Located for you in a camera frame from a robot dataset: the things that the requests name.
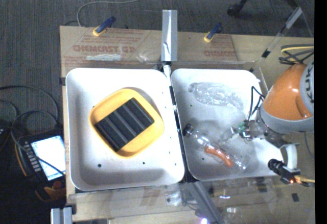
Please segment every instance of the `plastic bottle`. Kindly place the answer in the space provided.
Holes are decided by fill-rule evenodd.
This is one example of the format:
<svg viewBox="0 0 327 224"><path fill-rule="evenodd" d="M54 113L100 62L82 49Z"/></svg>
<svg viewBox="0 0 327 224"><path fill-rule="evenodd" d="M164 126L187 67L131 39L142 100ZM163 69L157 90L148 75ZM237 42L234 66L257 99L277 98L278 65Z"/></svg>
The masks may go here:
<svg viewBox="0 0 327 224"><path fill-rule="evenodd" d="M192 83L188 91L194 94L195 99L207 105L219 105L243 109L243 100L239 93L231 87L221 83Z"/></svg>
<svg viewBox="0 0 327 224"><path fill-rule="evenodd" d="M194 129L191 124L185 126L183 136L185 138L192 138L194 148L203 151L218 162L223 162L226 167L233 171L242 172L248 165L250 156L244 154L246 149L239 145L240 143L247 145L242 140L219 140L214 138L209 131Z"/></svg>

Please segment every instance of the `illuminated screen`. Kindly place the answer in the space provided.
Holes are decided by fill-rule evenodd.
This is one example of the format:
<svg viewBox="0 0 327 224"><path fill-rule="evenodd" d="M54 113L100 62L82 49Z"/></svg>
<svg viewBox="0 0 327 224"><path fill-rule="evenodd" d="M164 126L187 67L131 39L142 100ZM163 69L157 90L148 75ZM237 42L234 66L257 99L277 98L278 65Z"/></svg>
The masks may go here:
<svg viewBox="0 0 327 224"><path fill-rule="evenodd" d="M60 136L54 136L48 139L39 140L31 143L36 156L55 166L58 170L66 171L65 145ZM62 176L56 169L40 161L47 179L53 180Z"/></svg>

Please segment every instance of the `blue and yellow clamp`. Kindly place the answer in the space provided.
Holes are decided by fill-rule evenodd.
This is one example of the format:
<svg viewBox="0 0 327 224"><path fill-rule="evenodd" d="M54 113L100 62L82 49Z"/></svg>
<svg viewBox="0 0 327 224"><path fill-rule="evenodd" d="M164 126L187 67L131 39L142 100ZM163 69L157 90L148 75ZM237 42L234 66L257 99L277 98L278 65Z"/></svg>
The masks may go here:
<svg viewBox="0 0 327 224"><path fill-rule="evenodd" d="M111 27L111 25L116 21L116 18L114 16L108 18L107 20L105 20L102 24L100 24L98 27L95 27L93 29L93 34L95 36L100 36L102 35L105 31L107 27Z"/></svg>
<svg viewBox="0 0 327 224"><path fill-rule="evenodd" d="M221 33L222 30L223 30L223 27L222 27L221 23L216 24L215 27L205 35L204 40L206 42L211 42L212 39L214 38L215 34Z"/></svg>

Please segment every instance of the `white cable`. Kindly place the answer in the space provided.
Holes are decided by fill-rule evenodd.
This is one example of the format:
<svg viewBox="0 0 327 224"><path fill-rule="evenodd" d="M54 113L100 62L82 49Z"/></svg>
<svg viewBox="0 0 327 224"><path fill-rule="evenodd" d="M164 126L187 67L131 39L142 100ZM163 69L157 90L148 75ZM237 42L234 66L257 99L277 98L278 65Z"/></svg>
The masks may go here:
<svg viewBox="0 0 327 224"><path fill-rule="evenodd" d="M94 1L94 2L90 2L90 3L86 3L86 4L82 5L82 6L78 9L78 11L77 11L76 18L77 18L78 26L81 26L80 18L79 18L79 14L80 14L81 10L82 10L85 6L92 5L92 4L127 4L127 3L137 2L137 1L140 1L140 0L129 0L129 1L123 1L123 2Z"/></svg>

